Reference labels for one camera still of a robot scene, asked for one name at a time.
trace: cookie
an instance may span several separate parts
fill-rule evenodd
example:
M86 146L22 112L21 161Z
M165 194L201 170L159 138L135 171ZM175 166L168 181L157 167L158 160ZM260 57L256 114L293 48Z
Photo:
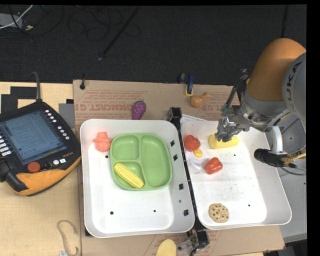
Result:
M229 211L222 203L213 203L209 207L209 216L216 223L225 223L229 219Z

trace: cable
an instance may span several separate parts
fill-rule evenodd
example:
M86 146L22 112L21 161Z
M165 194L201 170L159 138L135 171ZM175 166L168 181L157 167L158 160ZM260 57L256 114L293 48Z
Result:
M9 31L9 30L6 30L6 29L3 29L3 33L0 34L0 37L3 38L3 39L25 39L25 38L35 38L35 37L39 37L39 36L43 36L49 32L51 32L52 30L54 30L56 27L58 27L58 25L62 22L64 16L65 16L65 8L63 5L61 5L61 15L55 15L55 14L52 14L52 11L46 11L41 5L39 5L40 9L45 12L44 15L42 15L42 17L40 17L40 19L36 22L36 24L33 24L33 29L32 31L35 30L35 28L42 22L42 20L47 16L47 15L51 15L53 17L59 17L60 19L58 20L58 22L52 27L50 28L49 30L45 31L45 32L41 32L41 33L38 33L38 34L34 34L33 32L26 32L25 30L22 30L20 27L18 27L19 31ZM6 34L16 34L16 33L19 33L19 34L22 34L25 35L25 36L5 36Z
M99 61L101 61L105 55L107 54L107 52L110 50L110 48L114 45L114 43L117 41L117 39L121 36L121 34L123 33L123 31L126 29L126 27L128 26L128 24L132 21L132 19L136 16L137 12L139 11L139 6L137 6L134 11L132 12L131 16L128 18L128 20L125 22L125 24L122 26L122 28L120 29L120 31L116 34L116 36L113 38L113 40L111 41L111 43L109 43L109 45L107 46L107 48L103 51L102 56L98 58Z
M285 172L287 172L287 173L289 173L289 174L293 174L293 175L298 175L298 176L305 176L305 175L307 175L307 170L306 169L303 169L303 168L301 168L301 167L291 167L291 168L293 168L293 169L299 169L299 170L301 170L301 171L304 171L304 173L296 173L296 172L292 172L292 171L289 171L289 170L287 170L287 169L285 169L284 167L280 167L282 170L284 170Z
M292 112L289 112L285 115L283 115L282 117L280 117L275 123L274 126L277 125L282 119L286 118L287 116L291 115ZM299 121L299 118L296 118L293 122L291 122L288 126L286 126L282 131L281 134L283 134L288 128L290 128L291 126L294 125L295 122ZM300 166L297 166L296 164L293 164L292 162L298 160L298 159L303 159L307 157L307 148L303 148L302 150L300 150L299 152L296 152L295 154L287 154L287 156L285 157L281 157L280 161L285 165L288 166L290 168L293 169L299 169L301 171L307 172L306 169L301 168ZM283 169L284 171L286 171L287 173L293 174L293 175L306 175L305 173L294 173L291 171L288 171L287 169L284 169L283 166L280 167L281 169Z
M97 27L90 27L86 28L86 24L78 19L75 18L78 11L73 12L67 19L67 27L71 32L73 32L76 35L85 34L86 37L92 41L92 42L100 42L103 41L112 31L111 29L120 31L121 28L118 28L117 26L123 24L124 22L124 15L122 12L127 11L130 9L130 6L128 8L118 10L116 8L112 8L109 6L95 6L95 7L88 7L88 6L80 6L75 5L75 7L78 9L78 11L83 11L91 15L91 17L94 18L94 20L98 23ZM81 18L81 20L84 19L84 15L81 13L78 17ZM73 22L77 23L79 27L74 27ZM127 34L131 37L138 37L141 34L140 28L135 24L128 24L127 26L132 26L136 30L135 32L127 32L122 31L123 34Z
M74 231L75 234L78 234L78 233L77 233L77 228L76 228L76 226L75 226L71 221L66 220L66 219L62 219L62 220L58 221L58 223L56 224L56 227L57 227L57 229L59 230L60 235L61 235L61 237L62 237L63 247L64 247L64 250L66 251L67 255L69 255L69 256L76 256L76 255L78 254L78 252L79 252L79 249L78 249L78 247L75 247L75 254L72 254L72 253L70 252L69 247L68 247L68 244L67 244L67 237L66 237L65 233L62 231L62 229L61 229L61 227L60 227L60 224L61 224L62 222L69 223L69 224L71 225L71 227L73 228L73 231Z
M282 20L282 30L281 30L281 36L280 36L281 38L285 37L285 30L286 30L286 25L287 25L289 5L290 4L286 4L284 7L283 20Z
M31 4L16 20L15 20L15 18L13 17L13 22L10 23L10 24L8 24L8 25L1 26L1 27L0 27L0 30L1 30L1 29L4 29L4 28L7 28L7 27L10 27L10 26L12 26L12 25L14 25L14 24L18 27L17 22L18 22L19 20L21 20L21 18L22 18L23 16L25 16L25 14L26 14L27 12L29 12L30 9L31 9L33 6L34 6L34 5Z
M1 70L0 70L0 79L2 79L2 81L5 81L5 77L4 77L4 75L1 73Z
M37 72L32 72L27 81L30 79L30 77L34 75L35 76L35 81L36 81L36 100L38 102L42 101L41 99L41 94L40 94L40 80L39 80L39 75Z

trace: yellow small object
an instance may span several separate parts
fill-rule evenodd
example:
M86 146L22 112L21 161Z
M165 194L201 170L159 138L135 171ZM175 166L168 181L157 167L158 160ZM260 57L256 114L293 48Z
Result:
M141 178L122 163L117 162L114 165L114 172L136 189L141 189L145 185Z
M232 139L227 142L223 142L222 140L217 141L216 136L214 134L210 135L209 137L209 145L212 149L235 147L236 145L238 145L239 142L240 140L237 136L233 136Z
M202 150L200 148L193 151L193 154L196 158L202 158L204 156L204 153L202 152Z
M185 87L185 96L191 97L194 95L194 89L192 88L191 93L188 93L188 85Z
M177 245L173 240L166 239L160 243L155 256L176 256L176 255L177 255Z
M25 30L32 30L34 27L31 25L26 26L27 28Z

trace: white tray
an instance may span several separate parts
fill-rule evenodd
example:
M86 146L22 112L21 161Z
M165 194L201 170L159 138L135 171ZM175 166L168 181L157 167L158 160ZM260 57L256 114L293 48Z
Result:
M210 230L288 223L291 208L277 169L254 158L256 149L269 149L265 134L251 128L237 135L237 146L211 149L209 136L217 132L217 126L217 121L193 120L181 125L183 138L191 134L200 140L200 148L206 153L203 163L218 157L223 164L220 171L207 174L191 164L196 163L192 157L187 158L200 222ZM228 208L227 222L216 223L210 218L209 206L214 203Z
M99 152L93 139L127 133L151 133L168 146L172 181L157 190L122 189L113 178L110 150ZM179 233L195 222L188 180L176 127L165 120L90 119L80 128L83 171L84 223L97 238Z

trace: touchscreen display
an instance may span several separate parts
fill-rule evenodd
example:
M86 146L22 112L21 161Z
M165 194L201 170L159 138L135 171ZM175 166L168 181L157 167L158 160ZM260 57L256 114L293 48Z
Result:
M0 122L0 129L23 165L67 148L41 111Z

